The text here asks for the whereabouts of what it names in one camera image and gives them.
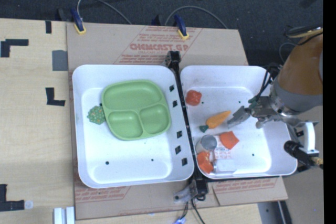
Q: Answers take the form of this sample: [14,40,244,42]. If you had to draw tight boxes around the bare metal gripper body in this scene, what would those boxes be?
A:
[249,95,303,129]

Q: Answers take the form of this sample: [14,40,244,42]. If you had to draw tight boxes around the orange carrot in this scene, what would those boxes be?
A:
[198,110,232,133]

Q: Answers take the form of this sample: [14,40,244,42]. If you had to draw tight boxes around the white plastic tray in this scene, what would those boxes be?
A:
[71,64,195,189]
[180,65,299,179]

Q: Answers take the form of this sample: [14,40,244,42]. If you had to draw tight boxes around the white packet with red print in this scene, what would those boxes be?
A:
[213,146,233,161]

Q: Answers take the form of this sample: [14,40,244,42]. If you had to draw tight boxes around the small silver can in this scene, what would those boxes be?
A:
[195,134,218,154]

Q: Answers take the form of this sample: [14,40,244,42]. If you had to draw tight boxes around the white grey box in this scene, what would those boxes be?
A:
[213,159,237,174]

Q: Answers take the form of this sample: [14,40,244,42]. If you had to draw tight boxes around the red bell pepper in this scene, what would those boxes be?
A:
[185,89,203,106]

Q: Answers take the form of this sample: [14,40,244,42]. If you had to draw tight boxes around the green divided plate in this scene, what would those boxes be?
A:
[101,79,172,142]

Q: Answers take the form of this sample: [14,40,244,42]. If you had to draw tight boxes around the green grapes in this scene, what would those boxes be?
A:
[87,105,107,125]

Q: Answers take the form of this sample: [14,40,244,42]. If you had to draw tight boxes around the brown cardboard board red print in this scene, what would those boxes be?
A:
[65,22,289,220]

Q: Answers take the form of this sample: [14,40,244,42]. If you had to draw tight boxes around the black cylinder on white bracket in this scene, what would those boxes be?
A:
[283,121,320,166]

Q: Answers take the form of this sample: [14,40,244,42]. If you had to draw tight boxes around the black block with thin wires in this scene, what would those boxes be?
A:
[193,178,209,201]
[163,50,183,69]

